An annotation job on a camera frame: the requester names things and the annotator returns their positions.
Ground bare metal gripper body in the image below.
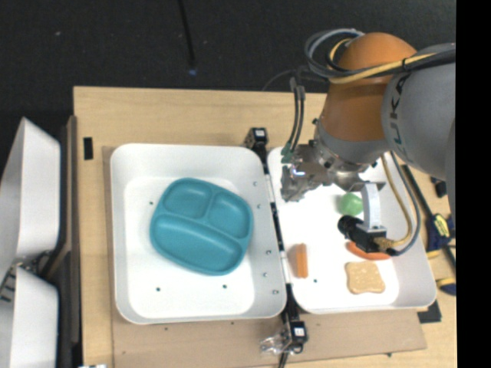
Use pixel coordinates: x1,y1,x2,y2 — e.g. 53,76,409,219
292,143,387,196

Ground thin black and white rod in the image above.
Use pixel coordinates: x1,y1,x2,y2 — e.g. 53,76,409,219
259,146,298,324

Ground green round toy fruit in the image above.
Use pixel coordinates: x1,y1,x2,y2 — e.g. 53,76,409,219
338,192,364,218

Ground white plastic tray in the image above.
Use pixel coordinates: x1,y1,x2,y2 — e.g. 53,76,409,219
110,143,288,325
266,146,438,316

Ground orange toy carrot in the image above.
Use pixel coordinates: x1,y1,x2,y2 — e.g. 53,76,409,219
346,241,392,261

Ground blue divided plate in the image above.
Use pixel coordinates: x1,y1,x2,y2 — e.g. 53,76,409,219
149,177,255,277

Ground tan toy bread slice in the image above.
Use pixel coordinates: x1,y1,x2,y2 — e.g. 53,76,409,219
344,261,387,296

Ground black block with thin wires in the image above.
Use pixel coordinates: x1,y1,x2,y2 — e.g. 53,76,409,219
244,126,269,148
286,320,309,345

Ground black cylinder on white bracket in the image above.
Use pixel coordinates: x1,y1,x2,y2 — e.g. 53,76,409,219
337,182,388,254

